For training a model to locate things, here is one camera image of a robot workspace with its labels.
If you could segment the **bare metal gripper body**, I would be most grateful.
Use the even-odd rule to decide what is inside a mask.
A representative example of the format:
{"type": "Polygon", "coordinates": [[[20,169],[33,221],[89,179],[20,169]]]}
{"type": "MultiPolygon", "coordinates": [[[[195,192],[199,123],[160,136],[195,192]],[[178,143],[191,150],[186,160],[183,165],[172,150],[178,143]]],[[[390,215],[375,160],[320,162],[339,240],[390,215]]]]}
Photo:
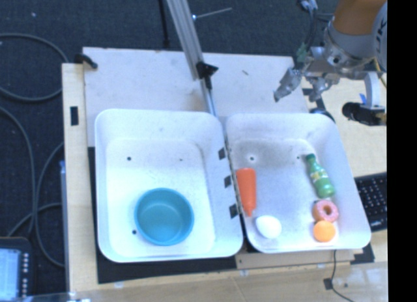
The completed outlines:
{"type": "Polygon", "coordinates": [[[339,46],[333,41],[302,43],[296,52],[294,75],[297,77],[340,76],[359,78],[359,73],[372,70],[375,57],[373,44],[367,40],[349,40],[339,46]]]}

